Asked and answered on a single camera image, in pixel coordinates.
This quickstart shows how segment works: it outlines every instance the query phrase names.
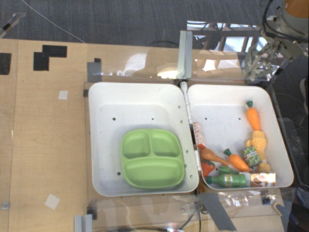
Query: wooden tabletop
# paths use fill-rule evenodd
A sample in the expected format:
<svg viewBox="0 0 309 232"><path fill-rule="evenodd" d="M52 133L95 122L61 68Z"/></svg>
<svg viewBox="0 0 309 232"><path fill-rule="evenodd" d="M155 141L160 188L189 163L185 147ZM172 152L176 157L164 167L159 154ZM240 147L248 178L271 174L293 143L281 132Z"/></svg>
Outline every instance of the wooden tabletop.
<svg viewBox="0 0 309 232"><path fill-rule="evenodd" d="M67 57L50 57L49 71L34 71L34 52L42 52L43 45L66 46ZM150 50L152 60L146 59ZM98 201L98 214L105 214L94 221L94 231L121 223L160 224L160 217L186 220L180 211L173 211L188 202L185 197L182 201L174 196L111 200L93 193L87 175L83 96L87 63L100 58L107 78L130 73L155 77L157 67L164 65L162 59L177 61L177 49L1 39L0 53L12 54L9 75L0 75L0 203L10 202L8 210L0 210L1 232L72 232L74 216L85 215L92 199ZM61 91L65 91L63 100ZM275 189L274 194L280 200L280 191ZM283 231L270 205L228 210L238 231L249 231L248 226ZM147 213L147 219L141 215ZM113 219L106 219L111 214ZM202 231L217 231L209 215L202 219ZM187 227L186 231L197 231L197 216Z"/></svg>

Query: green can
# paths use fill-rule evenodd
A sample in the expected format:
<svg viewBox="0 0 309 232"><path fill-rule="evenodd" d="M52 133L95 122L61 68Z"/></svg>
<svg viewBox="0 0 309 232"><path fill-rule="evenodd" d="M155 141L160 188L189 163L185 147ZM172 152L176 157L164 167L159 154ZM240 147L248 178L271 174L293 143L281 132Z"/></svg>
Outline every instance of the green can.
<svg viewBox="0 0 309 232"><path fill-rule="evenodd" d="M241 154L249 167L254 167L262 162L253 146L244 149Z"/></svg>

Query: white cable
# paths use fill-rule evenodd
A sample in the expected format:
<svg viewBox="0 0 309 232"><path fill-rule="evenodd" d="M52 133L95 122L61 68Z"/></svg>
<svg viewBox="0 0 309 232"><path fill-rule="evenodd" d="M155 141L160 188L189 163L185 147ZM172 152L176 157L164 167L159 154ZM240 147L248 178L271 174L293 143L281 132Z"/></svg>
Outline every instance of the white cable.
<svg viewBox="0 0 309 232"><path fill-rule="evenodd" d="M32 8L28 3L26 3L24 0L22 0L22 2L28 6L30 9L32 9L35 13L37 13L39 16L43 17L46 21L48 21L49 23L51 23L52 25L54 25L56 28L64 31L65 33L69 34L70 36L74 37L75 39L79 40L82 43L85 43L83 40L81 40L80 38L78 38L77 36L75 36L74 34L71 34L70 32L66 31L65 29L63 29L62 27L58 26L57 24L55 24L54 22L52 22L51 20L49 20L48 18L46 18L44 15L42 15L40 12L36 11L34 8Z"/></svg>

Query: white paper piece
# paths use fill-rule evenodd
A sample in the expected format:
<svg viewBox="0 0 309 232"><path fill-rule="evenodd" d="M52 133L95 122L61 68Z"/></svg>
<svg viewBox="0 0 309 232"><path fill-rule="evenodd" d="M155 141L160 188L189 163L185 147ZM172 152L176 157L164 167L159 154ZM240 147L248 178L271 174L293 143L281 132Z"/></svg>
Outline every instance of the white paper piece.
<svg viewBox="0 0 309 232"><path fill-rule="evenodd" d="M55 195L49 194L47 200L45 201L45 205L47 207L55 210L57 208L59 201L60 201L60 199L57 198Z"/></svg>
<svg viewBox="0 0 309 232"><path fill-rule="evenodd" d="M59 93L59 100L67 100L68 99L68 91L60 91Z"/></svg>

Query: bottle label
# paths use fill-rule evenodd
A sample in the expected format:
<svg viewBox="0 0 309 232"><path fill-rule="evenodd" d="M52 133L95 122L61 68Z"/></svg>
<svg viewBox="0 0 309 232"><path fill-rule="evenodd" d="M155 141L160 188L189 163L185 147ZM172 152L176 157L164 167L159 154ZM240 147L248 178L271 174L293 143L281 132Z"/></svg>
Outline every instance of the bottle label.
<svg viewBox="0 0 309 232"><path fill-rule="evenodd" d="M227 187L227 188L232 187L232 183L233 183L233 176L231 174L226 174L224 176L225 187Z"/></svg>

